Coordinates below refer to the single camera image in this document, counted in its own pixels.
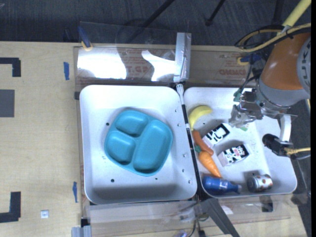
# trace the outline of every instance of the white tray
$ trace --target white tray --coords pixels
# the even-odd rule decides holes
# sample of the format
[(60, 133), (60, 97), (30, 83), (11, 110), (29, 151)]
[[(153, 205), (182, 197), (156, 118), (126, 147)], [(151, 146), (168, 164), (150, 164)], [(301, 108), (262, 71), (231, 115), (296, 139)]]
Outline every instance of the white tray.
[[(197, 191), (178, 93), (160, 86), (90, 85), (80, 93), (84, 188), (95, 204), (186, 200)], [(125, 109), (145, 112), (172, 130), (173, 143), (162, 169), (142, 176), (109, 160), (104, 141), (115, 117)]]
[[(233, 104), (236, 104), (233, 101), (233, 94), (236, 90), (236, 88), (192, 87), (187, 89), (184, 94), (188, 114), (198, 105), (208, 105), (213, 110), (212, 113), (202, 116), (194, 126), (194, 129), (200, 131), (201, 136), (204, 136), (221, 123), (225, 123), (230, 131), (229, 135), (214, 146), (213, 159), (223, 178), (235, 184), (240, 184), (242, 190), (240, 194), (226, 193), (218, 197), (248, 197), (293, 192), (297, 186), (297, 179), (290, 158), (278, 157), (271, 150), (264, 147), (262, 143), (262, 137), (267, 133), (279, 137), (280, 128), (277, 120), (264, 117), (262, 120), (249, 123), (247, 131), (235, 127), (232, 128), (228, 125)], [(250, 155), (240, 162), (223, 167), (217, 155), (223, 150), (239, 144), (247, 144), (250, 149)], [(210, 175), (199, 161), (198, 169), (201, 178), (204, 175)], [(246, 180), (252, 174), (269, 174), (273, 180), (273, 187), (262, 193), (250, 193)]]

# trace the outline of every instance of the beige table surface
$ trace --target beige table surface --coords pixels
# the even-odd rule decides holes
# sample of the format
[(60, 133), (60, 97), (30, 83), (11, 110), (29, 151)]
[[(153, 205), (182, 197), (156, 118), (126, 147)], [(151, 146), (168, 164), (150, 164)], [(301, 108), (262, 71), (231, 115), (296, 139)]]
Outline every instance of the beige table surface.
[[(78, 44), (0, 42), (0, 57), (18, 57), (22, 67), (22, 76), (13, 78), (11, 65), (0, 65), (0, 89), (15, 90), (14, 118), (0, 118), (0, 212), (9, 211), (10, 192), (21, 192), (21, 218), (0, 223), (0, 236), (70, 237), (71, 228), (80, 224), (75, 46)], [(214, 49), (192, 47), (203, 52)], [(70, 80), (65, 80), (63, 62), (70, 64)], [(73, 182), (78, 183), (78, 203)], [(41, 219), (41, 210), (49, 210), (49, 218)], [(236, 224), (235, 228), (241, 236), (306, 236), (297, 207), (290, 207), (289, 214), (287, 219)], [(209, 236), (229, 236), (218, 227), (204, 230)]]

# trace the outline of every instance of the silver can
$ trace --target silver can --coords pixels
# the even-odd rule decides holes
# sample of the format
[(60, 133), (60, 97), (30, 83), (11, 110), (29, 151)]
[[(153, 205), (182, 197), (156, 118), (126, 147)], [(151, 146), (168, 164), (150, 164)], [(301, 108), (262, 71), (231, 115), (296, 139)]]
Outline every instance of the silver can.
[(262, 192), (271, 189), (272, 185), (271, 176), (268, 174), (254, 175), (247, 179), (247, 187), (250, 192)]

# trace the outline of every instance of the carrot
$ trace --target carrot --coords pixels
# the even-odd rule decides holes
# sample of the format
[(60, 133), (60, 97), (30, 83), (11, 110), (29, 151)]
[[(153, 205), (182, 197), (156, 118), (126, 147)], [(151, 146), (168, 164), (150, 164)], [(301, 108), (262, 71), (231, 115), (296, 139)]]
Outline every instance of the carrot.
[(192, 131), (192, 136), (194, 142), (199, 145), (199, 147), (202, 149), (202, 151), (207, 151), (211, 156), (214, 154), (214, 151), (210, 149), (202, 140), (201, 135), (199, 134), (198, 130)]
[(222, 178), (212, 156), (207, 151), (201, 151), (198, 155), (198, 159), (214, 177)]

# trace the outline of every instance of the blue bottle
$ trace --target blue bottle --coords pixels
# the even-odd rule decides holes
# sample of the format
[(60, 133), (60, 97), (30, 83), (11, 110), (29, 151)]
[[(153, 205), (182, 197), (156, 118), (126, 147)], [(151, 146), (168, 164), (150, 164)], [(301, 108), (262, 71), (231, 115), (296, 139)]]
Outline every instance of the blue bottle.
[(241, 185), (232, 184), (230, 181), (218, 177), (204, 176), (203, 187), (212, 193), (223, 194), (226, 192), (240, 193)]

